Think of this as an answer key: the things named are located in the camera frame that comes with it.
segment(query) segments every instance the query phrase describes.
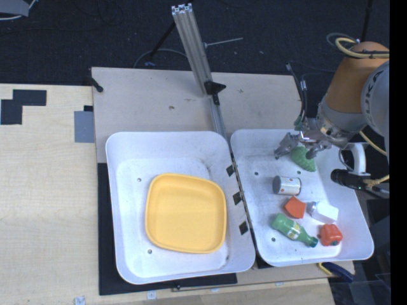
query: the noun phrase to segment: toy bottle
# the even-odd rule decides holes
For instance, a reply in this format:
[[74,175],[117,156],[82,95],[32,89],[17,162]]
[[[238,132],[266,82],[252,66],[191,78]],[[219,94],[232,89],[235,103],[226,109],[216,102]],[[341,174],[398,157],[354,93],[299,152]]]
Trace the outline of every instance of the toy bottle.
[[318,244],[317,238],[308,235],[304,227],[290,218],[287,218],[282,213],[275,216],[272,222],[272,227],[286,235],[288,238],[294,241],[302,241],[309,247],[315,247]]

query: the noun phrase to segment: yellow plate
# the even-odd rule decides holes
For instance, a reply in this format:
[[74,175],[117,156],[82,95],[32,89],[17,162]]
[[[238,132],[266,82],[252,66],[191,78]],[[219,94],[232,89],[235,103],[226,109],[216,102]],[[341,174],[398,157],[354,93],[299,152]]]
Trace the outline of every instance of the yellow plate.
[[146,232],[158,247],[178,252],[211,253],[224,242],[226,200],[213,181],[165,173],[150,183]]

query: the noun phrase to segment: light wood surface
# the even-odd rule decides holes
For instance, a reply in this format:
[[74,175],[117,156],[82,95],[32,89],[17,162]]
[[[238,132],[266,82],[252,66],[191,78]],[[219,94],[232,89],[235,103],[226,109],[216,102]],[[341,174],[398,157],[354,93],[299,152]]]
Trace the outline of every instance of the light wood surface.
[[0,98],[13,89],[47,90],[47,103],[24,106],[22,125],[0,125],[1,304],[79,296],[86,304],[335,304],[314,265],[254,268],[238,285],[158,290],[151,301],[147,292],[100,296],[95,144],[74,142],[74,111],[93,104],[92,88],[0,85]]

